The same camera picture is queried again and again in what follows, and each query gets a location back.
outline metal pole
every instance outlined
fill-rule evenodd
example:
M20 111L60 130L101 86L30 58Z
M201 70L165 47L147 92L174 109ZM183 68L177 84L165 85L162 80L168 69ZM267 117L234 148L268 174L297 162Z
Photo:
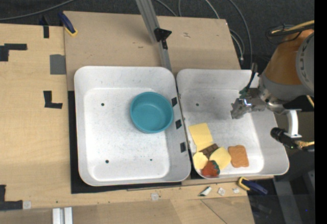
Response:
M160 26L151 0L136 0L136 4L148 29L152 43L158 44L162 66L171 71L168 50L164 48L162 41L158 41L154 33L154 31L159 29Z

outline white tray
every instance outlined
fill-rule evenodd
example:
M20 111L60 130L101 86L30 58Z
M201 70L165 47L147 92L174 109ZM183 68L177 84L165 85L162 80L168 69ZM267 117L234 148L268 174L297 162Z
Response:
M74 81L78 165L83 181L108 186L179 182L188 177L191 162L176 81L169 70L85 66L76 71ZM132 99L147 91L177 100L174 121L163 132L142 133L130 119Z
M249 167L234 168L229 164L219 178L239 176L281 175L289 168L284 146L270 136L277 127L269 110L247 113L232 119L231 104L239 97L249 79L249 70L182 70L177 74L180 104L192 155L196 146L189 126L207 123L214 142L224 148L244 145ZM255 77L252 87L257 86Z

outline teal bowl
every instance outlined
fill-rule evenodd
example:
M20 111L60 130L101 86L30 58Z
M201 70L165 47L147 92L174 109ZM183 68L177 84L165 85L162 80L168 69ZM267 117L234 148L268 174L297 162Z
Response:
M174 119L172 104L155 92L137 95L130 105L130 116L138 130L158 133L167 129Z

